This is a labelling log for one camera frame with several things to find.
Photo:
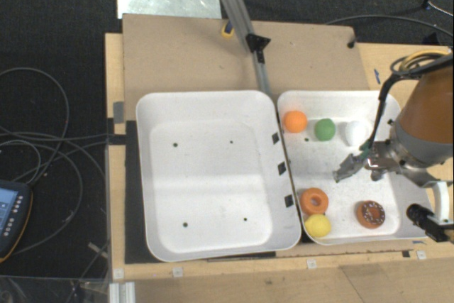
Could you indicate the brown cardboard board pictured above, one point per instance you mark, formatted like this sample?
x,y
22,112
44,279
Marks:
x,y
184,56

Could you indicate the white ball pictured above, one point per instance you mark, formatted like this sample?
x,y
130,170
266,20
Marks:
x,y
355,133

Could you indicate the orange ball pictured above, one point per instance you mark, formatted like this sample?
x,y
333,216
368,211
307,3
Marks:
x,y
295,121

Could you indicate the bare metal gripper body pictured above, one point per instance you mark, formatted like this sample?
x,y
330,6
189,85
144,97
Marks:
x,y
384,158

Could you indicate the green ball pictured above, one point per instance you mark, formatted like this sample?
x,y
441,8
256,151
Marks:
x,y
325,129

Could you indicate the white plastic tray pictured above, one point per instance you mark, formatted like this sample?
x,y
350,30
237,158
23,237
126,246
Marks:
x,y
340,184
213,181

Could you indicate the yellow ball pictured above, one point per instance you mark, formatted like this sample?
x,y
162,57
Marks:
x,y
318,225

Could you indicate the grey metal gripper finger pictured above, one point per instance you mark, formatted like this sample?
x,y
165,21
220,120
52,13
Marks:
x,y
349,166
379,174

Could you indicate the brown sprinkled doughnut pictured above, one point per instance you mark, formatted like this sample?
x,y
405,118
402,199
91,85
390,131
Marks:
x,y
362,215

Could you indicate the orange doughnut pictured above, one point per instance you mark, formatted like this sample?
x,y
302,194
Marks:
x,y
308,203

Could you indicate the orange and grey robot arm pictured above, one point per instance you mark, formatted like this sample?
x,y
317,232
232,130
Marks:
x,y
427,117

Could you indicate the black cylinder on white bracket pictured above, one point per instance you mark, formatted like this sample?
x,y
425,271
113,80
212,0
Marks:
x,y
423,218

